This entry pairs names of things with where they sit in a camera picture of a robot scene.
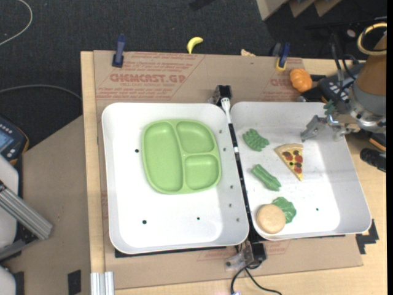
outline pizza slice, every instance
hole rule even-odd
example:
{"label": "pizza slice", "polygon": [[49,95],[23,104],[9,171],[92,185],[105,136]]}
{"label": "pizza slice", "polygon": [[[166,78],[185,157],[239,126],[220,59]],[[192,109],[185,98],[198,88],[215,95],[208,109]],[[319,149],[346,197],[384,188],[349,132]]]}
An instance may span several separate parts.
{"label": "pizza slice", "polygon": [[295,176],[303,180],[303,145],[289,143],[274,149]]}

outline orange pumpkin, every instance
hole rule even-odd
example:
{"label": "orange pumpkin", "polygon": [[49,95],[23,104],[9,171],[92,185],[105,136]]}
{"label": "orange pumpkin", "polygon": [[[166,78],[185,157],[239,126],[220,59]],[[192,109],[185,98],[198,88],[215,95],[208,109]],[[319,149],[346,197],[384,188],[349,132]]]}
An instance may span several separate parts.
{"label": "orange pumpkin", "polygon": [[303,68],[292,69],[289,73],[292,86],[300,93],[309,90],[313,86],[313,80],[309,73]]}

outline pepperoni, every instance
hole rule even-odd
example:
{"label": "pepperoni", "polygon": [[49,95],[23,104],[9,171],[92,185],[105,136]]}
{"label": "pepperoni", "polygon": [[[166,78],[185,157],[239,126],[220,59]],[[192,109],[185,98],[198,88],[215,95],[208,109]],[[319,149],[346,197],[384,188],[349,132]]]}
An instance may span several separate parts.
{"label": "pepperoni", "polygon": [[303,163],[303,157],[301,155],[296,155],[295,156],[295,161],[298,163]]}

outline white tray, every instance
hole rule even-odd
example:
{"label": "white tray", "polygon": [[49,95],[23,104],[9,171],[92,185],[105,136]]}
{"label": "white tray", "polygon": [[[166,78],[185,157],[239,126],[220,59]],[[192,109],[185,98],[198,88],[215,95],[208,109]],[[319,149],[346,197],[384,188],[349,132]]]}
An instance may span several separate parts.
{"label": "white tray", "polygon": [[[318,137],[303,143],[303,181],[285,166],[275,153],[276,146],[302,143],[300,133],[314,115],[324,116],[322,103],[256,103],[240,102],[231,110],[233,126],[239,144],[254,228],[263,238],[283,240],[353,234],[366,231],[371,216],[358,180],[346,140],[333,140],[333,130],[327,127]],[[250,149],[243,133],[250,128],[268,139],[262,152]],[[251,173],[261,164],[277,177],[282,187],[271,191]],[[278,234],[264,233],[255,222],[255,214],[263,204],[276,197],[291,201],[297,214]]]}
{"label": "white tray", "polygon": [[[199,120],[216,137],[221,178],[194,194],[162,194],[144,172],[142,131],[164,119]],[[114,103],[102,115],[112,244],[126,254],[238,245],[249,232],[232,141],[212,104]]]}

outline banana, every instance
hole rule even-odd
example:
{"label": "banana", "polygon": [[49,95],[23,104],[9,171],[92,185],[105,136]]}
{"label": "banana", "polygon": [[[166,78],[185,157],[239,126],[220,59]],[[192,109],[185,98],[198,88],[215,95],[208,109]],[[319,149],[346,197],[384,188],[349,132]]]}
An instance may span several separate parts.
{"label": "banana", "polygon": [[203,39],[200,37],[193,37],[189,40],[189,42],[187,43],[187,50],[189,53],[192,52],[192,49],[194,48],[195,45],[200,44],[201,42],[203,42]]}

